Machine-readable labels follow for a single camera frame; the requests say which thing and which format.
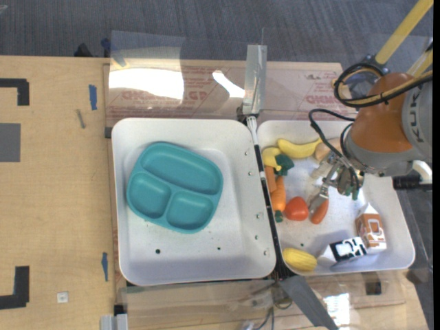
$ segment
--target wooden surface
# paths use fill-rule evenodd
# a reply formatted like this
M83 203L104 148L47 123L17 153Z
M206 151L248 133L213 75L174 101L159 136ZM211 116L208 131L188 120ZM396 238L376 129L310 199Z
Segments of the wooden surface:
M31 100L18 107L16 89L0 88L0 123L21 124L21 161L0 163L0 296L12 293L14 268L30 266L30 301L26 308L0 310L0 329L98 329L100 317L113 313L111 172L103 135L106 63L0 56L0 78L27 78ZM97 110L91 109L89 85L97 87ZM103 252L109 257L108 281ZM310 283L321 296L351 293L346 329L427 329L413 284L401 272L386 280L388 293L381 298L361 295L360 275ZM57 303L57 293L66 291L69 302ZM276 312L275 329L314 329L296 306L289 312ZM229 325L197 329L237 329L239 323Z

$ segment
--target red tomato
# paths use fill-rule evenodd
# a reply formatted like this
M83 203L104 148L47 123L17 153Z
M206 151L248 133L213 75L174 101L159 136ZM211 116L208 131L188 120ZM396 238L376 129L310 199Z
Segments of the red tomato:
M284 215L289 220L303 221L309 216L309 207L302 197L294 197L287 203Z

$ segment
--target chocolate milk carton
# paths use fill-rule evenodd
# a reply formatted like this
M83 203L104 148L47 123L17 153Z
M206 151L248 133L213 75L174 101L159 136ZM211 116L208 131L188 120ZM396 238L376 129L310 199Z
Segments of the chocolate milk carton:
M357 233L362 238L368 254L380 253L386 249L382 220L370 203L360 209L355 224Z

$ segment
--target carrot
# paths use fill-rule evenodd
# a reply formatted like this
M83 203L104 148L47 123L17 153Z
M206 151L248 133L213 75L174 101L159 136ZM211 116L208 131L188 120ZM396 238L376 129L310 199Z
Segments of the carrot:
M276 190L271 193L270 200L272 202L272 209L279 212L283 212L286 208L286 190L284 187L283 176L276 178Z
M329 200L325 199L311 216L310 218L311 222L318 225L325 218L325 215L327 215L328 209L329 209Z
M266 174L267 189L269 189L269 192L272 193L276 190L276 180L275 180L274 168L272 168L270 166L265 166L264 173Z

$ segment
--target yellow pole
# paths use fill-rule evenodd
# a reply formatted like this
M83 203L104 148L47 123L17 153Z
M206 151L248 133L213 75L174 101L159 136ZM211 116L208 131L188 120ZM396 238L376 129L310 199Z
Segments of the yellow pole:
M406 15L393 35L388 39L382 49L376 54L375 59L380 65L384 65L391 55L402 44L414 27L420 22L425 13L429 11L434 0L419 0L412 10Z
M419 59L409 68L407 74L414 77L420 76L425 70L432 65L434 59L434 49L426 50Z

